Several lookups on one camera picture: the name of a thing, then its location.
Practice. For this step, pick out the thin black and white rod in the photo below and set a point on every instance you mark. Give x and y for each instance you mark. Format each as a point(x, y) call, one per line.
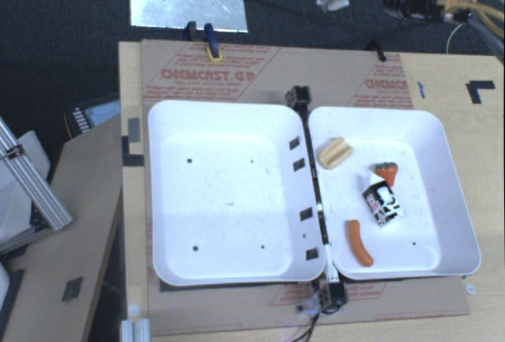
point(315, 182)

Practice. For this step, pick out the brown cardboard board red print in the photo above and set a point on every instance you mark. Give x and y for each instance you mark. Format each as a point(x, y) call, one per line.
point(252, 68)

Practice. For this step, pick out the white plastic tray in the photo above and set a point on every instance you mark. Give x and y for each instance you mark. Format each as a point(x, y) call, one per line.
point(418, 237)
point(229, 194)

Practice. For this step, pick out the orange toy carrot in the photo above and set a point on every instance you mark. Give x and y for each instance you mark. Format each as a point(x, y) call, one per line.
point(387, 172)

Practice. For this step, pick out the orange toy sausage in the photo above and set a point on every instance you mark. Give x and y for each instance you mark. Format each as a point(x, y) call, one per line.
point(358, 243)

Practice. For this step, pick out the black and white milk carton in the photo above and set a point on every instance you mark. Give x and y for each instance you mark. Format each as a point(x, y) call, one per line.
point(382, 201)

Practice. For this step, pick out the beige toy bread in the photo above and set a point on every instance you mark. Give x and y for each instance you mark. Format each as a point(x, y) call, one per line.
point(334, 152)

